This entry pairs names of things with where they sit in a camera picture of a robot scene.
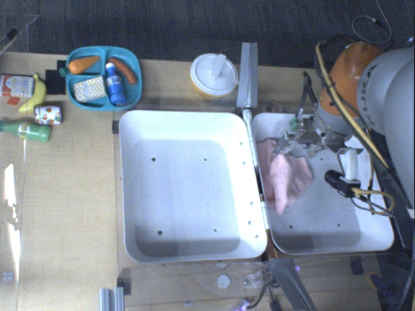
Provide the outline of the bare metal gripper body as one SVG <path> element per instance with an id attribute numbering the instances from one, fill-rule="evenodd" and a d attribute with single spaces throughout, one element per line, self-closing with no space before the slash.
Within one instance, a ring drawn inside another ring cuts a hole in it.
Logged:
<path id="1" fill-rule="evenodd" d="M 335 132 L 315 116 L 300 119 L 294 116 L 289 122 L 289 133 L 308 150 L 309 157 L 314 157 L 324 149 L 337 153 L 350 139 L 349 135 Z"/>

